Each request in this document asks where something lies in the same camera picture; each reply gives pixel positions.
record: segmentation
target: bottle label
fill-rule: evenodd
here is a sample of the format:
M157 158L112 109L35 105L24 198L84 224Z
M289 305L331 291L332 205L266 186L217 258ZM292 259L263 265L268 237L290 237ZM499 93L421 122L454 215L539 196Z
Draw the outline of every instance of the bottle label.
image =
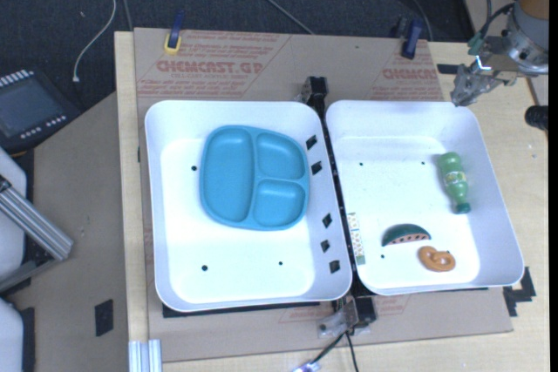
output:
M455 185L456 183L461 183L463 181L467 181L463 171L451 171L444 175L444 183L446 186Z

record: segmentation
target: brown pretzel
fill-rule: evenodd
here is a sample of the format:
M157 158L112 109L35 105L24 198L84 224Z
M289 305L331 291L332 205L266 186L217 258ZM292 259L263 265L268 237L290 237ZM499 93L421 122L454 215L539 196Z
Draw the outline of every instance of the brown pretzel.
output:
M450 271L455 268L455 258L447 251L438 251L434 247L422 247L418 251L422 264L432 271Z

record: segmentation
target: yellow clip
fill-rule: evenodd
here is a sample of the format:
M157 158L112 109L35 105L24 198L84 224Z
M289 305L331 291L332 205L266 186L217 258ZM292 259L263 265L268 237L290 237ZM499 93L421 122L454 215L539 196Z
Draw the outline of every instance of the yellow clip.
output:
M182 37L178 36L178 40L176 41L175 47L169 47L168 41L170 37L171 35L167 34L167 37L165 38L165 53L169 55L175 55L176 53L178 53L178 50L180 49L180 44L182 43Z

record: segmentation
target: blue plate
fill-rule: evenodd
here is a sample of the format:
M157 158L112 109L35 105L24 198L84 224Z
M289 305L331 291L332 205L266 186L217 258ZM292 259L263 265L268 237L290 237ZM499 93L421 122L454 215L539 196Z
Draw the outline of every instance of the blue plate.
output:
M232 227L286 229L305 214L308 161L291 137L245 125L208 136L201 157L200 196L205 211Z

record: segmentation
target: wooden table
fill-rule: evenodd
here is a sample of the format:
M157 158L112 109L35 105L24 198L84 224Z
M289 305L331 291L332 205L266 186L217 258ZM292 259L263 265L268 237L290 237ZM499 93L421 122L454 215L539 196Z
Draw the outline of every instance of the wooden table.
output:
M465 44L429 43L436 64L467 63ZM146 342L146 272L142 231L139 132L136 109L133 34L115 34L119 109L126 294L130 341ZM446 100L453 76L439 75ZM506 371L550 370L548 271L548 137L528 126L525 110L534 103L527 82L499 87L471 105L485 138L500 190L532 275L536 296L518 305L514 331L417 342L356 347L361 371ZM204 361L164 363L166 372L288 372L316 356L316 351L251 355ZM333 349L320 361L323 370L353 370L350 351Z

